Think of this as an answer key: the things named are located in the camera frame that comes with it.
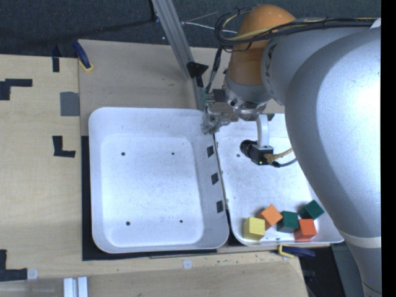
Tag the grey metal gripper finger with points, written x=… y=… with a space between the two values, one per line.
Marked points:
x=223 y=121
x=208 y=125

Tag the thin black and white rod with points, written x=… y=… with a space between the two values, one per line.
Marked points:
x=221 y=173

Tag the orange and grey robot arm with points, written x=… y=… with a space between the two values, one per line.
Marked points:
x=334 y=110

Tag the light orange cube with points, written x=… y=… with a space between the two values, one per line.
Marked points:
x=271 y=214

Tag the black cylinder on white bracket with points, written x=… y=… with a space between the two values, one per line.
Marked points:
x=255 y=153

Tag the dark orange cube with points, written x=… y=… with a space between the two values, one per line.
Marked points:
x=306 y=229

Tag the yellow cube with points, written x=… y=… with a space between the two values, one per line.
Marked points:
x=253 y=227

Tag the white plastic tray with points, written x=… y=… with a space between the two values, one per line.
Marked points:
x=256 y=187
x=148 y=184

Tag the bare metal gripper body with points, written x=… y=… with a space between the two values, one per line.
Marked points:
x=227 y=107

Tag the green cube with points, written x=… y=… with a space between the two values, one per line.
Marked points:
x=289 y=221
x=313 y=209

